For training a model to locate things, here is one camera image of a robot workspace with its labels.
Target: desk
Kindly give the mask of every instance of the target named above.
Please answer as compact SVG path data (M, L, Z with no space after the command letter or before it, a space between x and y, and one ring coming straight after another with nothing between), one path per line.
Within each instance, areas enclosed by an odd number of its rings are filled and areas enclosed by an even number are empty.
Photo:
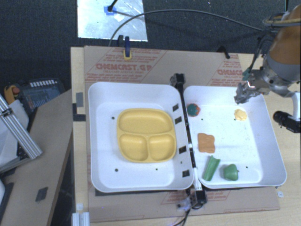
M191 52L179 52L181 59L189 58ZM212 54L212 61L215 60L216 53ZM253 55L238 54L239 62L242 70L245 70ZM255 68L262 64L262 59L258 59ZM76 97L79 93L85 94L85 73L84 73L84 49L71 49L71 73L72 73L72 102L76 103ZM298 85L292 85L291 90L300 90ZM275 111L281 110L292 113L293 105L290 99L283 99L278 95L271 93L265 97L269 115ZM85 114L85 103L77 108L77 114ZM273 211L256 211L245 213L231 213L218 215L202 215L188 217L186 225L231 225L231 226L246 226L246 225L298 225L301 221L301 175L300 175L300 134L280 128L274 121L272 126L277 137L279 148L285 163L287 171L287 181L283 186L278 188L278 191L283 192L284 197L279 198L280 210ZM86 122L74 121L74 171L75 171L75 202L77 212L88 211L88 186L87 186L87 137L86 137ZM154 218L143 220L128 220L115 222L91 223L91 226L135 226L135 225L173 225L180 221L181 218Z

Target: blue clamp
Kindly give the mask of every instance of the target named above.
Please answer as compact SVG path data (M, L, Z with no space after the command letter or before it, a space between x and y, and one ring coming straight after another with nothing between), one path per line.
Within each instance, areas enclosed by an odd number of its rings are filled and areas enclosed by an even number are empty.
M124 44L124 50L123 50L123 57L125 60L130 60L132 58L132 52L130 49L130 37L125 37L125 44Z
M104 12L106 13L106 15L109 15L109 16L115 15L116 12L117 12L116 8L113 7L112 11L109 12L109 11L108 11L108 7L109 7L109 6L103 7Z

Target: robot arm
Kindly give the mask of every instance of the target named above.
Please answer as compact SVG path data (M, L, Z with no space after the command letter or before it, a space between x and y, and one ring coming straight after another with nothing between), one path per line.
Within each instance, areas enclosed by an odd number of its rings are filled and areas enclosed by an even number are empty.
M300 51L301 51L301 5L298 5L288 14L284 14L280 21L264 21L272 27L280 27L273 44L265 56L263 65L259 70L253 70L252 66L259 51L255 54L251 67L244 73L244 84L240 83L237 88L235 102L245 103L251 97L259 94L267 95L270 91L282 96L291 97L294 105L294 115L276 112L274 119L281 125L286 126L293 132L300 133L300 93L292 92L288 88L293 83L300 82Z

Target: yellow plate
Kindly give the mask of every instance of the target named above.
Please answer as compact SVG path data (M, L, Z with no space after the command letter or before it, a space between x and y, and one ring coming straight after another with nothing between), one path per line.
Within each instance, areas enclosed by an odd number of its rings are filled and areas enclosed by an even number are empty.
M132 162L168 161L176 152L173 120L162 110L124 110L117 119L117 137L122 155Z

